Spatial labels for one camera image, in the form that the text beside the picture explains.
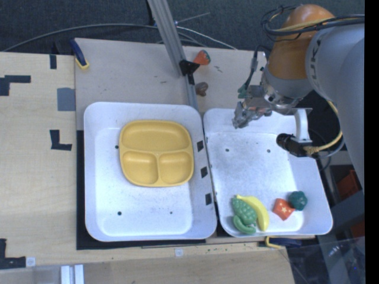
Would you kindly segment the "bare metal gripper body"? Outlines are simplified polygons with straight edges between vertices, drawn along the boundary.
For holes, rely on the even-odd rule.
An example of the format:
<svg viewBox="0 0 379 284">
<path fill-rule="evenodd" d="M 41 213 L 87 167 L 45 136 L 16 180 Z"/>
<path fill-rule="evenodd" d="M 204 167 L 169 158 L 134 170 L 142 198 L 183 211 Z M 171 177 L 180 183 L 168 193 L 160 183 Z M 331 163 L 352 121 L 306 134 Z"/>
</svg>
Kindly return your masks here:
<svg viewBox="0 0 379 284">
<path fill-rule="evenodd" d="M 275 111 L 282 115 L 289 115 L 300 102 L 297 98 L 290 98 L 280 94 L 272 86 L 242 85 L 240 87 L 240 99 L 243 99 L 244 109 L 258 113 L 270 113 Z"/>
</svg>

